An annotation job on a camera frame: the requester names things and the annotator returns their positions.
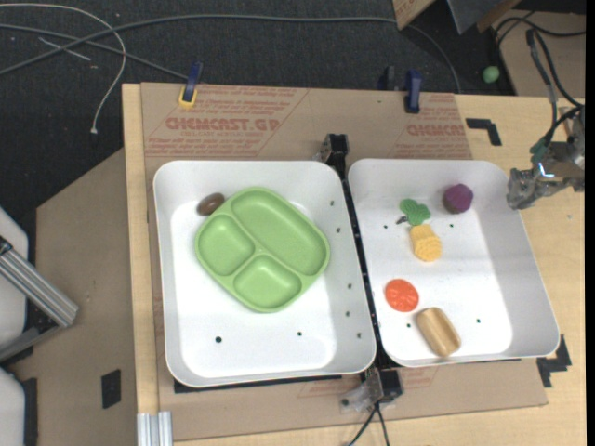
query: white surface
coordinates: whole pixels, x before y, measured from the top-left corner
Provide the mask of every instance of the white surface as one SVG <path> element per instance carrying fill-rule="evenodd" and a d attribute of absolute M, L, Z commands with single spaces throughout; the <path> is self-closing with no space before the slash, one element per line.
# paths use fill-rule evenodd
<path fill-rule="evenodd" d="M 25 430 L 25 393 L 20 383 L 0 368 L 0 444 L 22 446 Z"/>
<path fill-rule="evenodd" d="M 323 275 L 288 308 L 255 312 L 202 268 L 194 235 L 207 195 L 264 187 L 302 211 L 327 237 Z M 153 181 L 165 316 L 165 354 L 183 384 L 349 374 L 365 370 L 376 341 L 337 173 L 318 162 L 175 161 Z"/>
<path fill-rule="evenodd" d="M 27 258 L 28 240 L 25 232 L 0 207 L 0 235 L 17 253 Z M 26 319 L 26 296 L 0 274 L 0 348 L 18 337 Z"/>
<path fill-rule="evenodd" d="M 362 232 L 382 345 L 404 366 L 546 356 L 560 341 L 549 299 L 521 215 L 506 202 L 508 177 L 481 161 L 361 160 L 349 183 Z M 469 211 L 452 215 L 442 204 L 450 186 L 474 193 Z M 418 259 L 411 225 L 396 220 L 401 200 L 425 204 L 442 256 Z M 403 278 L 419 292 L 417 308 L 402 313 L 384 296 Z M 416 325 L 424 308 L 441 308 L 461 337 L 461 348 L 437 357 Z"/>

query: red circle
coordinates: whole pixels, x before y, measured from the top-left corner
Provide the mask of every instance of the red circle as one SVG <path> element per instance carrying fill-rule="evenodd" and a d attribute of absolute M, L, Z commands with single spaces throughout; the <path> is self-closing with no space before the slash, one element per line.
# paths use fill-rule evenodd
<path fill-rule="evenodd" d="M 404 279 L 393 279 L 384 292 L 389 306 L 400 312 L 411 312 L 419 303 L 419 293 L 412 283 Z"/>

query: orange toy food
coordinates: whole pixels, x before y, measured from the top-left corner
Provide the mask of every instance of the orange toy food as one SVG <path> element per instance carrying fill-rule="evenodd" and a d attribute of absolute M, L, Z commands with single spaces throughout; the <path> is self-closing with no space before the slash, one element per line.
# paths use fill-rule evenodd
<path fill-rule="evenodd" d="M 422 261 L 435 261 L 443 253 L 443 245 L 430 225 L 417 225 L 409 231 L 413 252 Z"/>
<path fill-rule="evenodd" d="M 411 312 L 419 303 L 419 294 L 412 283 L 405 279 L 393 279 L 384 291 L 389 306 L 401 312 Z"/>

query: white cable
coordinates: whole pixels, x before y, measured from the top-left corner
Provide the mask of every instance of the white cable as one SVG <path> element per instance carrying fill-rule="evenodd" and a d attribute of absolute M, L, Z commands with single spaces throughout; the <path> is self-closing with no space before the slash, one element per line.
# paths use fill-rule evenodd
<path fill-rule="evenodd" d="M 95 111 L 95 117 L 93 118 L 93 125 L 91 126 L 90 132 L 91 132 L 91 134 L 97 135 L 97 133 L 98 133 L 97 120 L 99 119 L 99 114 L 101 113 L 101 109 L 103 109 L 103 105 L 105 104 L 105 101 L 108 99 L 110 94 L 113 92 L 113 89 L 118 84 L 118 81 L 122 77 L 122 74 L 124 73 L 124 69 L 126 67 L 126 47 L 124 45 L 124 41 L 122 41 L 122 38 L 120 37 L 118 32 L 107 21 L 102 20 L 100 17 L 93 15 L 92 13 L 89 13 L 88 11 L 83 10 L 81 8 L 77 8 L 77 7 L 68 7 L 65 5 L 54 5 L 54 4 L 36 4 L 36 3 L 0 4 L 0 7 L 41 7 L 41 8 L 58 8 L 58 9 L 62 9 L 62 10 L 75 11 L 77 13 L 86 15 L 95 21 L 98 21 L 99 23 L 101 23 L 106 28 L 108 28 L 109 30 L 112 31 L 113 35 L 117 38 L 118 42 L 120 43 L 120 47 L 122 48 L 122 65 L 120 66 L 120 71 L 115 76 L 115 78 L 112 82 L 112 85 L 110 85 L 110 87 L 108 88 L 107 92 L 103 96 L 103 99 L 99 103 L 97 110 Z"/>

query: yellow clip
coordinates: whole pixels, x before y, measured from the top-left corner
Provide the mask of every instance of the yellow clip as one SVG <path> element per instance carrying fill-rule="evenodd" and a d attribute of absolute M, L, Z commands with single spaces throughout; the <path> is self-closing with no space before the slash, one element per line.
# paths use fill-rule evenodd
<path fill-rule="evenodd" d="M 194 102 L 196 102 L 196 95 L 198 94 L 198 90 L 196 88 L 194 88 L 194 91 L 192 92 L 192 98 L 190 100 L 184 100 L 185 92 L 186 92 L 186 87 L 183 86 L 181 88 L 181 90 L 179 91 L 178 104 L 185 109 L 190 109 L 190 108 L 194 107 Z"/>

